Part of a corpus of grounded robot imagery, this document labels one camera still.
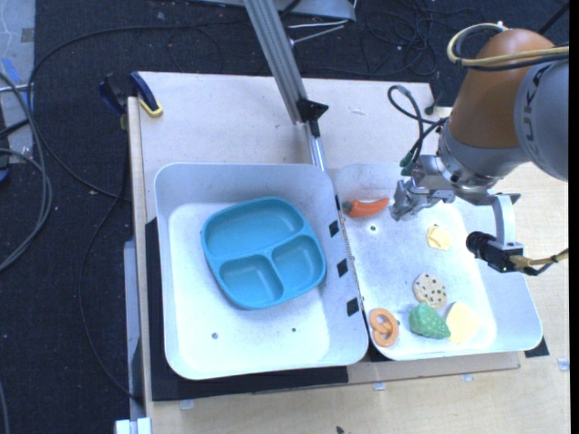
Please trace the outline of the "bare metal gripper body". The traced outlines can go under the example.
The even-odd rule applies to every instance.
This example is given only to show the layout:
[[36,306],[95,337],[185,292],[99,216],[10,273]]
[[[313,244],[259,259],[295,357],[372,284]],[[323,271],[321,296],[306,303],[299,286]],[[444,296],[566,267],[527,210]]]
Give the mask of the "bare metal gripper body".
[[498,180],[499,163],[492,156],[420,156],[405,184],[405,206],[432,207],[456,198],[473,205],[489,204],[490,189]]

